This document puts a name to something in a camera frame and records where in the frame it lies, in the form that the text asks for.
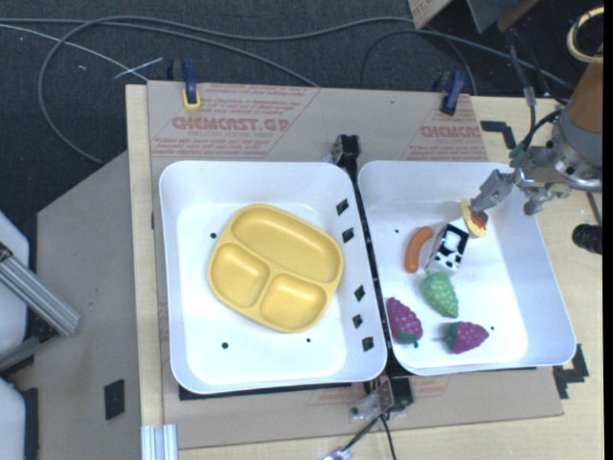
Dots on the orange sausage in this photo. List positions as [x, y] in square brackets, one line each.
[417, 251]

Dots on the white plastic tray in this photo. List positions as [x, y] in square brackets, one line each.
[268, 362]
[522, 305]

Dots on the yellow divided plate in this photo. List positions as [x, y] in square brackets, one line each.
[275, 266]

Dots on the yellow pizza slice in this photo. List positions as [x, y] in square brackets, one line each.
[476, 228]

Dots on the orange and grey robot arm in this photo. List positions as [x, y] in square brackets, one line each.
[588, 108]

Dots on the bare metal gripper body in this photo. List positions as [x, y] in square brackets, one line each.
[570, 173]

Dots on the purple grapes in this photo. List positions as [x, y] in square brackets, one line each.
[403, 319]
[467, 337]

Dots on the thin black rod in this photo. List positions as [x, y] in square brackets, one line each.
[371, 257]

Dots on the black cylinder on white bracket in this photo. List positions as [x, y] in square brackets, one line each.
[589, 238]

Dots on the black and white milk carton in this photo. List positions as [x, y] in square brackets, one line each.
[447, 252]

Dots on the brown cardboard board red print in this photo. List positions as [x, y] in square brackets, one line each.
[249, 127]

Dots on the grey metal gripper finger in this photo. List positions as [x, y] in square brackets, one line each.
[495, 189]
[536, 200]

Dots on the green grapes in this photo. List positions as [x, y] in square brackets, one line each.
[440, 292]

